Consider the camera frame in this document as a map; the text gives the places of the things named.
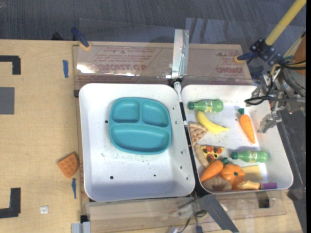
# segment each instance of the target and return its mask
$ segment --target wooden board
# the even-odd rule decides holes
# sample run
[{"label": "wooden board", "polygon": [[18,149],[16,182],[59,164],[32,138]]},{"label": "wooden board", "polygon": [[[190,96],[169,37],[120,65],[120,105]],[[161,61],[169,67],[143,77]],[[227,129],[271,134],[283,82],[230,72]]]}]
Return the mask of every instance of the wooden board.
[{"label": "wooden board", "polygon": [[[0,232],[63,232],[80,221],[81,200],[57,161],[78,153],[72,41],[0,40],[1,55],[21,58],[21,75],[0,62],[0,86],[15,87],[15,114],[0,115],[0,206],[21,188],[19,217],[0,219]],[[69,63],[69,78],[63,72]],[[76,179],[80,197],[79,172]],[[41,206],[49,206],[41,214]]]}]

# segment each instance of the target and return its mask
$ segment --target toy pizza slice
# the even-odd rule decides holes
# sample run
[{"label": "toy pizza slice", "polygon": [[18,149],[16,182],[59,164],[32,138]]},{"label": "toy pizza slice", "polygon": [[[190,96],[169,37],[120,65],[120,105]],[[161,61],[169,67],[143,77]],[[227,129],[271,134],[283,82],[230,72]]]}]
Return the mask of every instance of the toy pizza slice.
[{"label": "toy pizza slice", "polygon": [[204,155],[204,158],[211,163],[216,160],[219,155],[225,150],[222,147],[210,146],[210,145],[201,145],[201,151]]},{"label": "toy pizza slice", "polygon": [[191,142],[193,145],[195,145],[207,133],[207,129],[204,126],[197,123],[189,123],[188,125],[191,136]]}]

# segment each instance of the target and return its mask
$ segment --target toy carrot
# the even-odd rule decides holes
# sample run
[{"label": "toy carrot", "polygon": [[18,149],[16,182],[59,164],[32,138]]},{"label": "toy carrot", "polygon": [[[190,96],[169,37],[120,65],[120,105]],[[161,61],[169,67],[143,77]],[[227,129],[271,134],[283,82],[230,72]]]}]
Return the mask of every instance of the toy carrot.
[{"label": "toy carrot", "polygon": [[200,181],[203,182],[211,177],[214,177],[224,168],[224,164],[229,163],[228,158],[224,158],[222,161],[216,160],[213,161],[209,166],[205,169],[204,173],[200,177]]},{"label": "toy carrot", "polygon": [[250,139],[250,141],[252,143],[255,143],[256,142],[255,141],[255,134],[254,134],[251,118],[249,117],[249,115],[244,114],[244,109],[238,109],[238,112],[241,114],[240,124],[241,124],[244,132],[246,133],[246,135]]}]

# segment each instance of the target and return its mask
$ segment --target green bottle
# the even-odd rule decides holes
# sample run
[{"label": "green bottle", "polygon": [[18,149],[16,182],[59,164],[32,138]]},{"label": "green bottle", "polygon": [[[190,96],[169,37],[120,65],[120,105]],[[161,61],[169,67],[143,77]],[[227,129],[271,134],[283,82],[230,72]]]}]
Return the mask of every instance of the green bottle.
[{"label": "green bottle", "polygon": [[270,155],[263,150],[255,151],[255,150],[246,150],[243,152],[232,152],[231,158],[233,160],[243,160],[245,162],[261,162],[265,163],[269,160]]},{"label": "green bottle", "polygon": [[189,102],[189,110],[198,110],[202,112],[221,112],[224,109],[224,103],[221,100],[200,100],[198,102]]}]

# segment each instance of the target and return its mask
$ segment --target toy banana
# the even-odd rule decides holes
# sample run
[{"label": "toy banana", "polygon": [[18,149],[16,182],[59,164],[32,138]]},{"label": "toy banana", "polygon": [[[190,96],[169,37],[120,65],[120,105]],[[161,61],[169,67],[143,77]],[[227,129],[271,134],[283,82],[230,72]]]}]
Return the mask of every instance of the toy banana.
[{"label": "toy banana", "polygon": [[223,127],[223,126],[220,126],[218,124],[215,124],[213,122],[211,122],[203,112],[201,111],[198,111],[197,115],[197,120],[198,122],[204,126],[205,128],[207,128],[207,130],[213,132],[213,133],[220,133],[222,131],[228,131],[229,128],[228,127]]}]

